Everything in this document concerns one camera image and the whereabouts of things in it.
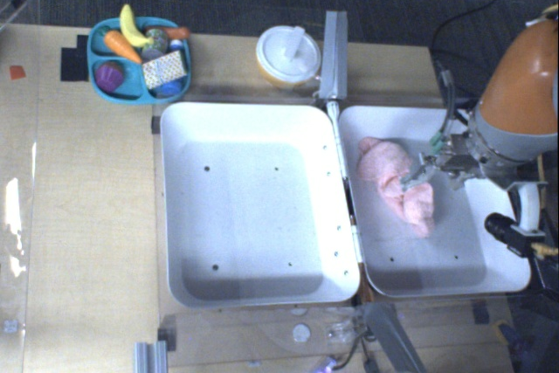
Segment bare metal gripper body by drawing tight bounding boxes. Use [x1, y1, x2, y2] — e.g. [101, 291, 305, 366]
[420, 132, 511, 191]

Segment pink cloth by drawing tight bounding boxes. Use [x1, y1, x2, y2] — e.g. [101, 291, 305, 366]
[355, 136, 437, 239]

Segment white plastic tray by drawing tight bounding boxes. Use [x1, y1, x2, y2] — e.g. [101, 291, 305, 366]
[159, 100, 362, 310]
[338, 105, 533, 300]

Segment yellow bowl with white lid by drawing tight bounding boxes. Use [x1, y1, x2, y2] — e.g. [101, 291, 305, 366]
[255, 24, 322, 91]

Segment blue bottle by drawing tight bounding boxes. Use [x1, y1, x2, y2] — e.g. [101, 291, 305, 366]
[154, 79, 183, 98]

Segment patterned white carton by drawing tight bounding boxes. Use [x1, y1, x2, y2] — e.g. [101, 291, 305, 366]
[141, 50, 190, 91]

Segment orange-brown sausage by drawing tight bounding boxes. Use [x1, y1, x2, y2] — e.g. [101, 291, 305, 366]
[162, 25, 191, 41]

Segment green patterned can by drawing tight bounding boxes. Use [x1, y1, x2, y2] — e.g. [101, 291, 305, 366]
[140, 27, 170, 61]

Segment blue divided plate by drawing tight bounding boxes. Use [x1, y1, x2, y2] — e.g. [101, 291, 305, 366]
[86, 16, 193, 107]

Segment yellow banana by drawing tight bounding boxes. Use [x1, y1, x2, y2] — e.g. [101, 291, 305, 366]
[119, 3, 155, 49]

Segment orange carrot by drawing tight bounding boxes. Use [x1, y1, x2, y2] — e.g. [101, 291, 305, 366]
[102, 29, 143, 65]

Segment purple grapes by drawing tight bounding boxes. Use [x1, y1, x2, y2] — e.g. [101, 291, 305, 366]
[94, 61, 126, 94]

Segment black cylinder on white bracket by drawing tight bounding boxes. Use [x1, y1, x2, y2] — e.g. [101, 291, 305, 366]
[484, 181, 548, 259]

